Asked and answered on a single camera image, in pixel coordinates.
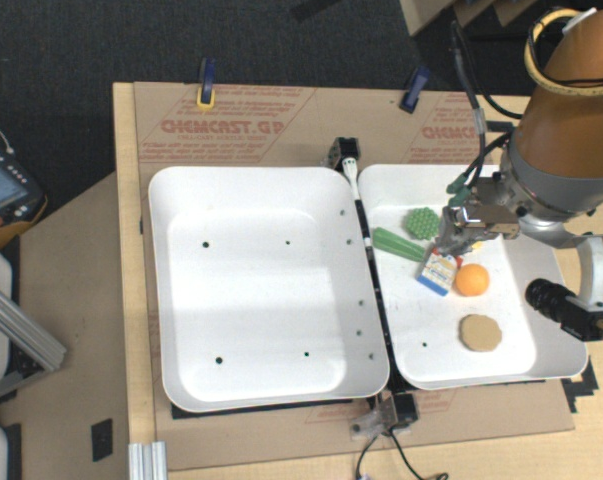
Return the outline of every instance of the gray metal part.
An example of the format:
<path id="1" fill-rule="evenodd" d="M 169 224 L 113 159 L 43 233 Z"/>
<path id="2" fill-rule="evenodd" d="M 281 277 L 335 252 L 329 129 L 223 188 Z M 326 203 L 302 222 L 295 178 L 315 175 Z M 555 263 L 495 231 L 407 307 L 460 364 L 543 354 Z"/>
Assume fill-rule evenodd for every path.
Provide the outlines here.
<path id="1" fill-rule="evenodd" d="M 512 140 L 508 146 L 507 155 L 502 161 L 503 172 L 508 172 L 508 161 L 511 164 L 509 174 L 527 193 L 528 197 L 547 211 L 554 210 L 556 214 L 564 213 L 567 220 L 575 215 L 593 210 L 603 202 L 603 178 L 568 178 L 545 173 L 526 162 Z M 537 208 L 528 210 L 535 212 L 539 218 L 552 219 L 550 215 L 543 215 Z"/>

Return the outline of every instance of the yellow cable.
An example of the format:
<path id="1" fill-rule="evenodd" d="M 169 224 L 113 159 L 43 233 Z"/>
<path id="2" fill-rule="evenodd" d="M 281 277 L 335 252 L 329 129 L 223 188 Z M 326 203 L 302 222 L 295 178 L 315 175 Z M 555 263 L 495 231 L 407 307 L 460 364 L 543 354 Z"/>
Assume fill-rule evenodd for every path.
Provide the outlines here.
<path id="1" fill-rule="evenodd" d="M 532 46 L 536 44 L 537 39 L 545 27 L 558 19 L 574 18 L 579 14 L 579 11 L 575 11 L 573 9 L 559 9 L 546 14 L 543 16 L 543 18 L 537 21 L 532 28 L 532 43 L 530 43 L 530 41 L 526 41 L 525 50 L 523 52 L 523 61 L 530 77 L 532 77 L 532 79 L 538 85 L 550 92 L 563 94 L 566 96 L 603 96 L 603 86 L 569 87 L 549 80 L 543 73 L 541 73 L 541 71 L 539 71 L 532 57 Z"/>

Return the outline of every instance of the dark floor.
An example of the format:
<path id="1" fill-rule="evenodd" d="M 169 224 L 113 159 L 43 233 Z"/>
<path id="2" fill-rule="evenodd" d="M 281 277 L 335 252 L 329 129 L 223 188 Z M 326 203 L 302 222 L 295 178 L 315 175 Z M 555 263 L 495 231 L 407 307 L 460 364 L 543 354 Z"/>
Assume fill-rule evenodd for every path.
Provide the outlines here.
<path id="1" fill-rule="evenodd" d="M 309 0 L 0 0 L 0 127 L 49 196 L 48 214 L 114 170 L 112 83 L 194 81 L 202 57 L 220 83 L 460 90 L 449 53 L 452 10 L 411 37 L 399 0 L 343 0 L 310 19 Z M 467 27 L 493 94 L 529 94 L 523 36 L 540 0 L 501 27 L 490 9 Z M 497 35 L 497 38 L 486 36 Z"/>

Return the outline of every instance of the beige round object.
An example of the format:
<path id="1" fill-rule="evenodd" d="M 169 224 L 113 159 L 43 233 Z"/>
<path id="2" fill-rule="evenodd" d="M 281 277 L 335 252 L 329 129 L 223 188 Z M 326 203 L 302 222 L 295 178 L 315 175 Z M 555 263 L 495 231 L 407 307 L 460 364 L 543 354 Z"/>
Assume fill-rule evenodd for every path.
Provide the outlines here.
<path id="1" fill-rule="evenodd" d="M 466 316 L 461 320 L 459 334 L 463 344 L 476 352 L 489 352 L 501 343 L 499 324 L 489 316 Z"/>

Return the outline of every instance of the orange ball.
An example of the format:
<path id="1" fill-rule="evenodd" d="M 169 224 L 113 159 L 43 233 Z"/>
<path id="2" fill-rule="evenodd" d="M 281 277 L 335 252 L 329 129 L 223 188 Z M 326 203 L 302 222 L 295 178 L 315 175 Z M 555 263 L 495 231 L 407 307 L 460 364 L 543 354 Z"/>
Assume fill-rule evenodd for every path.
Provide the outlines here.
<path id="1" fill-rule="evenodd" d="M 490 274 L 485 267 L 476 263 L 468 263 L 457 272 L 454 285 L 466 297 L 481 295 L 490 286 Z"/>

